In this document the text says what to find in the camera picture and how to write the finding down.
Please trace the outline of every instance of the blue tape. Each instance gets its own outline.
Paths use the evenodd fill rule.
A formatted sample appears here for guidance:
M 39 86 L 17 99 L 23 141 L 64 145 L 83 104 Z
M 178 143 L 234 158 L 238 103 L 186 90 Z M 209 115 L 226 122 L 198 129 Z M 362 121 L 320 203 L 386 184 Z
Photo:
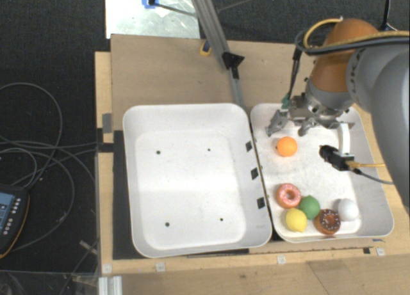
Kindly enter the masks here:
M 143 4 L 143 6 L 148 10 L 153 10 L 155 8 L 154 5 L 150 5 L 148 3 L 148 0 L 141 0 L 141 2 Z M 158 5 L 160 3 L 160 0 L 155 0 L 155 3 Z

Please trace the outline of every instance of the black floor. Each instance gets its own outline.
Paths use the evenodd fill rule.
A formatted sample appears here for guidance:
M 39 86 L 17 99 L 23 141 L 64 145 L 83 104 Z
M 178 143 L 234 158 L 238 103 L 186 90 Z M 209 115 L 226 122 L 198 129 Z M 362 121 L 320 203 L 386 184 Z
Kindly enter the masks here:
M 214 0 L 214 4 L 221 8 L 237 1 Z M 409 29 L 409 2 L 392 0 L 389 21 L 396 28 Z M 253 0 L 221 12 L 220 19 L 229 39 L 293 42 L 298 31 L 328 17 L 358 17 L 378 27 L 383 9 L 384 0 Z M 109 50 L 104 25 L 104 0 L 0 0 L 0 88 L 33 83 L 48 90 L 64 119 L 60 145 L 96 141 L 94 52 Z M 58 111 L 36 88 L 4 89 L 0 135 L 52 144 L 58 137 Z M 0 151 L 8 147 L 2 145 Z M 65 154 L 59 151 L 56 157 Z M 93 153 L 80 158 L 93 171 Z M 30 164 L 23 154 L 2 155 L 0 183 L 12 183 L 29 172 Z M 94 183 L 77 162 L 64 165 L 76 187 L 72 212 L 49 237 L 0 260 L 1 270 L 71 272 L 86 253 L 79 242 L 94 243 Z M 16 247 L 41 236 L 64 217 L 70 204 L 69 177 L 57 166 L 49 168 L 31 195 L 28 220 Z M 95 256 L 89 255 L 78 271 L 87 273 L 94 267 Z

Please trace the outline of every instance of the orange fruit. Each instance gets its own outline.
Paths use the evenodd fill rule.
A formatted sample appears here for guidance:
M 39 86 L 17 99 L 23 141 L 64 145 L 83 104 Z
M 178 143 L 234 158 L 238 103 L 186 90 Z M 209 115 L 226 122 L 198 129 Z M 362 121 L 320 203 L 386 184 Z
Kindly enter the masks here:
M 277 142 L 276 149 L 282 156 L 292 156 L 297 151 L 297 142 L 292 137 L 283 137 Z

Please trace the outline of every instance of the donut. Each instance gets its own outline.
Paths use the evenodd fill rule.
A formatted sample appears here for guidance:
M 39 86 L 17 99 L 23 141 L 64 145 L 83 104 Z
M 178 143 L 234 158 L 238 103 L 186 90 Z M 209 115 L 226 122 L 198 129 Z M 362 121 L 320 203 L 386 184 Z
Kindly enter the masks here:
M 299 205 L 302 195 L 293 184 L 283 184 L 276 191 L 276 201 L 284 209 L 291 209 Z
M 336 211 L 330 209 L 320 210 L 313 220 L 316 229 L 325 235 L 333 235 L 340 229 L 340 217 Z

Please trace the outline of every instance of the empty white tray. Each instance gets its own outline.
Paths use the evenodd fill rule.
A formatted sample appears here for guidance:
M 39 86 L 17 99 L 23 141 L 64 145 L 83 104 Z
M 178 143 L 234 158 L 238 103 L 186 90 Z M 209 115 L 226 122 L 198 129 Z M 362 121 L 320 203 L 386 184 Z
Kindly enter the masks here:
M 242 108 L 136 106 L 124 115 L 123 127 L 132 236 L 142 255 L 250 248 L 270 239 Z
M 267 136 L 265 127 L 280 108 L 280 104 L 259 104 L 250 113 L 276 232 L 284 240 L 293 243 L 389 234 L 393 230 L 393 216 L 381 183 L 349 171 L 338 171 L 319 156 L 320 145 L 339 147 L 336 130 L 315 127 L 308 130 L 305 136 L 299 137 L 297 135 L 299 127 L 296 127 L 293 122 L 288 122 L 283 130 L 274 133 L 271 137 Z M 343 114 L 340 120 L 354 122 L 350 130 L 350 152 L 356 156 L 356 161 L 372 163 L 373 157 L 357 111 L 350 109 L 349 113 Z M 277 140 L 284 136 L 291 136 L 297 140 L 299 149 L 294 156 L 281 157 L 275 150 Z M 363 171 L 378 177 L 375 168 L 363 168 Z M 275 200 L 276 189 L 287 182 L 295 184 L 302 196 L 314 196 L 322 209 L 337 210 L 339 200 L 349 198 L 357 203 L 360 215 L 354 221 L 342 222 L 340 230 L 333 236 L 321 234 L 312 221 L 308 221 L 303 233 L 292 232 L 284 222 L 287 210 L 280 207 Z

